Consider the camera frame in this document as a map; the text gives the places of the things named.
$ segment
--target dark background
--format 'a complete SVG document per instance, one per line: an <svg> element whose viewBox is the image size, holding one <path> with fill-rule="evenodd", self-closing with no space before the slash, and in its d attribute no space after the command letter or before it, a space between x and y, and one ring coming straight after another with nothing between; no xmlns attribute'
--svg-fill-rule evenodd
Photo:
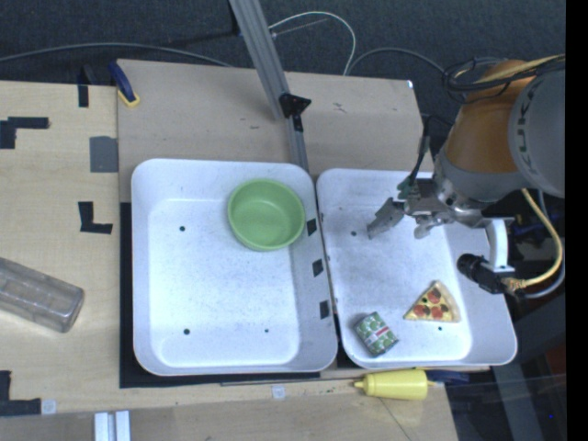
<svg viewBox="0 0 588 441"><path fill-rule="evenodd" d="M356 57L391 46L416 51L442 67L472 57L532 60L565 52L566 0L260 0L268 24L301 12L336 14L354 29ZM133 42L197 52L253 67L242 38L230 34L227 0L0 0L3 56L88 42ZM305 17L278 28L306 25ZM351 37L333 18L278 35L286 71L341 74ZM92 49L0 62L0 79L76 83L90 64L109 83L117 58L205 63L156 51ZM423 113L451 121L458 106L441 88L440 73L420 59L381 53L352 75L410 79Z"/></svg>

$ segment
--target green plate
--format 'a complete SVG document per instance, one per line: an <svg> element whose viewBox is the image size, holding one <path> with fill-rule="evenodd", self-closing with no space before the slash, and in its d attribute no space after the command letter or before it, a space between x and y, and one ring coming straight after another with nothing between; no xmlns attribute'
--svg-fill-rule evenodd
<svg viewBox="0 0 588 441"><path fill-rule="evenodd" d="M293 243L304 229L304 206L286 185L255 179L239 185L229 198L232 231L249 248L277 250Z"/></svg>

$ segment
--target white tray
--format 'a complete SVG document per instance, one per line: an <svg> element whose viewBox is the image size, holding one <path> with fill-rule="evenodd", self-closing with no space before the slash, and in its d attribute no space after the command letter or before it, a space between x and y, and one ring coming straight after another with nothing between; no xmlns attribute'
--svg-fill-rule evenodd
<svg viewBox="0 0 588 441"><path fill-rule="evenodd" d="M233 236L229 195L272 178L291 187L307 228L255 252ZM319 371L337 349L314 185L293 164L149 160L131 181L133 343L162 376Z"/></svg>
<svg viewBox="0 0 588 441"><path fill-rule="evenodd" d="M464 253L489 255L485 231L455 223L413 238L415 222L368 239L367 225L408 172L334 169L317 182L322 233L328 256L343 346L363 368L489 366L516 354L515 330L503 295L492 295L456 268ZM461 322L415 322L403 315L434 280L455 298ZM354 331L377 311L399 342L373 357Z"/></svg>

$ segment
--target soda can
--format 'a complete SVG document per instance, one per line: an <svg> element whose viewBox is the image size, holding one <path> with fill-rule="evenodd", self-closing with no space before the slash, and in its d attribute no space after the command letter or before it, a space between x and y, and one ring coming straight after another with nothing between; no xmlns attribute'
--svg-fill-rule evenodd
<svg viewBox="0 0 588 441"><path fill-rule="evenodd" d="M398 342L398 338L377 312L370 313L361 319L354 329L374 356L386 353Z"/></svg>

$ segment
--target pizza slice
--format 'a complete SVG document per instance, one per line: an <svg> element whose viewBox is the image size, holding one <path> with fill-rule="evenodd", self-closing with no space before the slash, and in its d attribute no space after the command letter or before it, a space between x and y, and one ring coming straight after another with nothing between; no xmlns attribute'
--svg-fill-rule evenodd
<svg viewBox="0 0 588 441"><path fill-rule="evenodd" d="M458 305L441 281L435 281L404 314L406 320L459 322Z"/></svg>

